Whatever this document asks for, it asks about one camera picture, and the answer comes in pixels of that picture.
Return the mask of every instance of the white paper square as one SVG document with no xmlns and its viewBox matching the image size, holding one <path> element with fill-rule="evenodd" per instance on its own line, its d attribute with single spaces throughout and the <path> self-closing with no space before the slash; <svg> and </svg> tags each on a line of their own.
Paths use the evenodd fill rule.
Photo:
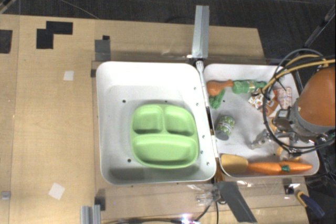
<svg viewBox="0 0 336 224">
<path fill-rule="evenodd" d="M 63 80 L 73 80 L 74 71 L 65 71 Z"/>
<path fill-rule="evenodd" d="M 49 195 L 53 198 L 60 200 L 65 188 L 61 185 L 58 185 L 57 183 L 54 183 L 49 191 Z"/>
</svg>

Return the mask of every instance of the green plate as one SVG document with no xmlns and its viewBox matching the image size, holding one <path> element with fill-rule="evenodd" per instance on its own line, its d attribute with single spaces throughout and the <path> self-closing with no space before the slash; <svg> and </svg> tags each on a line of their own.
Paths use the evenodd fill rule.
<svg viewBox="0 0 336 224">
<path fill-rule="evenodd" d="M 131 147 L 135 159 L 148 167 L 176 169 L 189 166 L 198 157 L 195 119 L 180 106 L 140 106 L 132 116 Z"/>
</svg>

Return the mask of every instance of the wooden table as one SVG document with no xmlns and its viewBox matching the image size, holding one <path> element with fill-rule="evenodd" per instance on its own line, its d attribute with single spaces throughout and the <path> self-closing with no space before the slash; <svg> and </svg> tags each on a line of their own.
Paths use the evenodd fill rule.
<svg viewBox="0 0 336 224">
<path fill-rule="evenodd" d="M 54 49 L 36 49 L 36 29 L 45 29 L 47 20 L 73 22 L 73 34 L 54 35 Z M 190 53 L 193 26 L 0 15 L 0 29 L 13 31 L 11 52 L 0 54 L 0 191 L 12 194 L 0 200 L 0 223 L 79 223 L 80 207 L 92 206 L 96 195 L 90 76 L 95 39 L 110 36 L 113 60 L 131 60 L 137 52 L 144 59 L 169 61 Z M 262 58 L 258 31 L 210 27 L 209 54 Z M 64 80 L 65 71 L 74 71 L 73 80 Z M 296 180 L 306 190 L 304 179 Z M 54 183 L 65 188 L 59 200 L 48 195 Z M 281 183 L 266 185 L 272 199 L 285 200 Z M 255 191 L 246 188 L 245 194 L 259 223 L 308 223 L 293 198 L 261 208 L 258 201 L 265 204 L 269 196 L 261 187 Z M 115 193 L 127 201 L 122 190 Z M 183 193 L 178 198 L 183 200 Z M 168 199 L 155 206 L 167 212 L 174 203 Z M 120 206 L 121 214 L 132 211 L 127 203 Z M 148 213 L 143 216 L 150 215 L 149 207 L 141 205 Z M 220 210 L 220 223 L 236 223 L 227 206 Z M 202 223 L 215 223 L 214 208 L 209 211 Z"/>
</svg>

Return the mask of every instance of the green can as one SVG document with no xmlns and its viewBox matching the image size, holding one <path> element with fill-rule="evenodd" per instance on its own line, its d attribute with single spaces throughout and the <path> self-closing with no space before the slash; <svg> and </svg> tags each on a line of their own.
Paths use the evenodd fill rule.
<svg viewBox="0 0 336 224">
<path fill-rule="evenodd" d="M 235 126 L 235 119 L 231 116 L 221 116 L 215 129 L 215 136 L 220 140 L 228 140 Z"/>
</svg>

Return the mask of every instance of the green bottle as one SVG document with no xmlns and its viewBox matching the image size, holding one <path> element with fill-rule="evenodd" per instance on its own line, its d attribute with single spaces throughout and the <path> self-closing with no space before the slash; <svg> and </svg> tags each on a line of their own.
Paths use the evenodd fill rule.
<svg viewBox="0 0 336 224">
<path fill-rule="evenodd" d="M 257 82 L 255 80 L 242 80 L 242 81 L 234 81 L 232 86 L 232 91 L 234 93 L 248 93 L 254 92 L 259 88 L 263 88 L 266 85 L 266 82 L 260 81 Z"/>
</svg>

